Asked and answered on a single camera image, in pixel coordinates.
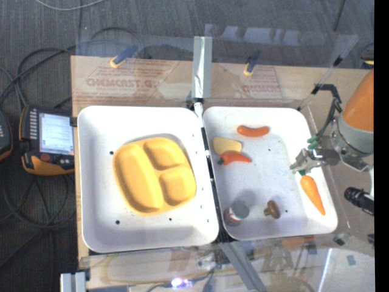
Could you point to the yellow divided plate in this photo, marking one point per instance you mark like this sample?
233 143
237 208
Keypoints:
152 175

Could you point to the pale yellow wedge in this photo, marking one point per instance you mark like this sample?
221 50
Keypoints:
226 145

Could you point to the orange sausage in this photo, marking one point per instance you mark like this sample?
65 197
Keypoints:
253 131

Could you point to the brown cardboard board red print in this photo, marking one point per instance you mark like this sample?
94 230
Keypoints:
127 84

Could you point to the white plastic tray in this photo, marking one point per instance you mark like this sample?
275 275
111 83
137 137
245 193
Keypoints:
100 163
267 178

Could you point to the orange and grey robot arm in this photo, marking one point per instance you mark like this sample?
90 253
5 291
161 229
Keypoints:
358 108

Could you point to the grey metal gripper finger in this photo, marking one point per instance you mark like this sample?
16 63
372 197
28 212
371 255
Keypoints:
304 154
299 166

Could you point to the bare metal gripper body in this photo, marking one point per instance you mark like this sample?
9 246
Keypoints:
331 156

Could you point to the orange chili pepper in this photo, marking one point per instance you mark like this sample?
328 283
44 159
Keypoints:
235 157

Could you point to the orange carrot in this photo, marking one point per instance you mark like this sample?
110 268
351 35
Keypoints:
312 192

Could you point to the brown mushroom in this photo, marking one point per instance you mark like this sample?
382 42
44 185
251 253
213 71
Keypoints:
273 210

